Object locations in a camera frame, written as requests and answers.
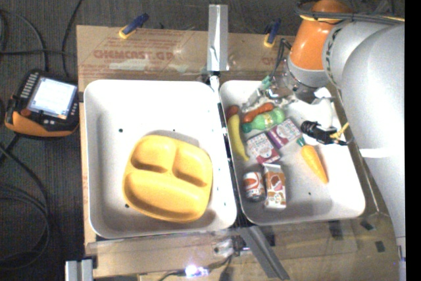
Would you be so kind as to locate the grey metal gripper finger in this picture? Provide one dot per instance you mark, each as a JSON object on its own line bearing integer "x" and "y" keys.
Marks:
{"x": 258, "y": 96}
{"x": 250, "y": 105}

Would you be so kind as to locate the red-brown sausage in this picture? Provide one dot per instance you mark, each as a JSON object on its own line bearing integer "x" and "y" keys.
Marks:
{"x": 231, "y": 111}

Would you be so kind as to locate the yellow divided plate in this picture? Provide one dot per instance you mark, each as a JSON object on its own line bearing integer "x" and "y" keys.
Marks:
{"x": 164, "y": 187}

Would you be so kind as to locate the white plastic tray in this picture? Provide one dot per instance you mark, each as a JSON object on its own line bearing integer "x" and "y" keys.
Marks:
{"x": 108, "y": 174}
{"x": 315, "y": 204}

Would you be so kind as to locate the orange sausage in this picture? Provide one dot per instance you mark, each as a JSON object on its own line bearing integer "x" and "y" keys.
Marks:
{"x": 260, "y": 110}

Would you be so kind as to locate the green plastic bottle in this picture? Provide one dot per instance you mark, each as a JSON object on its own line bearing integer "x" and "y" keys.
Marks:
{"x": 268, "y": 119}

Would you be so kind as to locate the red and white carton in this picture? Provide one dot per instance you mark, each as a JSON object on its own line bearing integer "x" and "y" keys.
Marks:
{"x": 262, "y": 148}

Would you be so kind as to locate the black cylinder on white bracket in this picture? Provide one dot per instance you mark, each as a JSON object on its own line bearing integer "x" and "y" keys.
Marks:
{"x": 318, "y": 131}

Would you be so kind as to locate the purple and white carton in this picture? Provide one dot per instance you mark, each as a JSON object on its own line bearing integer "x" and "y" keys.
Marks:
{"x": 285, "y": 133}

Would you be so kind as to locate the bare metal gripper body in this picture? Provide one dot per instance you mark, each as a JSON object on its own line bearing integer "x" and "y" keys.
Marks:
{"x": 289, "y": 92}

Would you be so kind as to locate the red and white can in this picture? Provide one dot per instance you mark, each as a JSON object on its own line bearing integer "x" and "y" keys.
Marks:
{"x": 254, "y": 186}

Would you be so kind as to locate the orange and white carton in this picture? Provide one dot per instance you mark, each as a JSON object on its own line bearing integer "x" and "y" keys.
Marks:
{"x": 275, "y": 187}

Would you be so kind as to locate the orange carrot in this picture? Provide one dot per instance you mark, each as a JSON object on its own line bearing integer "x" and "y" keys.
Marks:
{"x": 314, "y": 161}

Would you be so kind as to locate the brown cardboard board, red print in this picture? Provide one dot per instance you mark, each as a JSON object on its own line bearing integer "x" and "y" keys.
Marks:
{"x": 141, "y": 56}

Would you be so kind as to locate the yellow banana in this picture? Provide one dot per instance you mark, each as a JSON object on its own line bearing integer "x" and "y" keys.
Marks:
{"x": 235, "y": 135}

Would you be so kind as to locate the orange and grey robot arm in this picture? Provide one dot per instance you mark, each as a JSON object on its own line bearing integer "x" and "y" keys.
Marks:
{"x": 371, "y": 82}

